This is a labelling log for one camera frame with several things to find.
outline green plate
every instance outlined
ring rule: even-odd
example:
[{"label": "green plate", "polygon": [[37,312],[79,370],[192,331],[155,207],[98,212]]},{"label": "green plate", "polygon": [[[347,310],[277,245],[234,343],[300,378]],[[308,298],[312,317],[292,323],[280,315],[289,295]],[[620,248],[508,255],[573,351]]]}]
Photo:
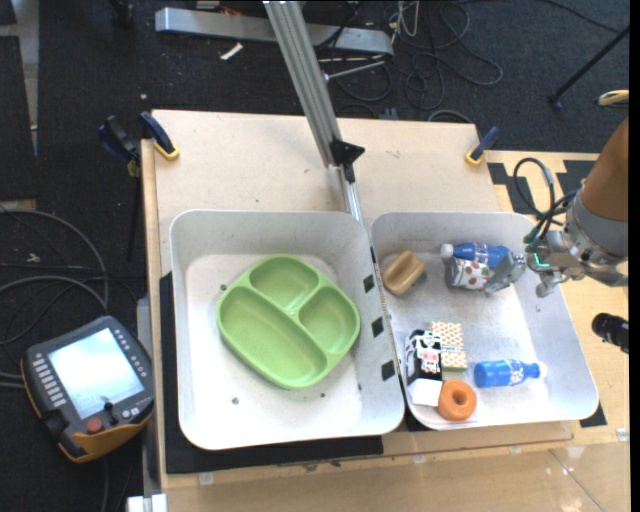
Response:
[{"label": "green plate", "polygon": [[356,305],[295,256],[270,256],[230,285],[216,306],[223,340],[255,371],[287,389],[322,380],[360,334]]}]

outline plastic bottle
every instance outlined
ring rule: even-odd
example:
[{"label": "plastic bottle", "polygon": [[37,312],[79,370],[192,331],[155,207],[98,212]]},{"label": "plastic bottle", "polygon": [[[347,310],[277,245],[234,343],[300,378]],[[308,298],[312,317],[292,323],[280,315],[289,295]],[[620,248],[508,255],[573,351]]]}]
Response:
[{"label": "plastic bottle", "polygon": [[527,379],[542,379],[547,374],[547,366],[542,362],[523,363],[516,359],[482,361],[476,363],[473,378],[479,388],[515,386]]},{"label": "plastic bottle", "polygon": [[504,245],[488,245],[477,242],[467,242],[459,245],[442,244],[440,256],[443,260],[451,257],[463,260],[483,263],[489,268],[495,268],[502,258],[509,254],[511,250]]}]

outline red button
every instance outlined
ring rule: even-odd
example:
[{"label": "red button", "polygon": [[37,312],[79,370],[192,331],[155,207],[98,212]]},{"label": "red button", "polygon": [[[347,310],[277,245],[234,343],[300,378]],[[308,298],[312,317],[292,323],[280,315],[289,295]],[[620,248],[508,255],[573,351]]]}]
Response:
[{"label": "red button", "polygon": [[88,434],[97,434],[98,432],[102,432],[104,429],[104,424],[100,418],[91,418],[87,421],[87,433]]}]

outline orange donut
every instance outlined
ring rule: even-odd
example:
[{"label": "orange donut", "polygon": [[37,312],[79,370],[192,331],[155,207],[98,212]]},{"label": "orange donut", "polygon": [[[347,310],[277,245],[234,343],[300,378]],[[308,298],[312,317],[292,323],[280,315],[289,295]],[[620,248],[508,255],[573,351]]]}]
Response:
[{"label": "orange donut", "polygon": [[451,421],[466,420],[476,410],[476,392],[461,380],[447,380],[438,397],[438,412]]}]

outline display screen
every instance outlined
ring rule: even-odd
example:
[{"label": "display screen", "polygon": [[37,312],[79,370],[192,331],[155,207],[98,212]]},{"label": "display screen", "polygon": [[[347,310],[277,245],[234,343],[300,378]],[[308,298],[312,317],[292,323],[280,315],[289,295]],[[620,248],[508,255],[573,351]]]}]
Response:
[{"label": "display screen", "polygon": [[55,350],[49,360],[81,419],[144,390],[111,329]]}]

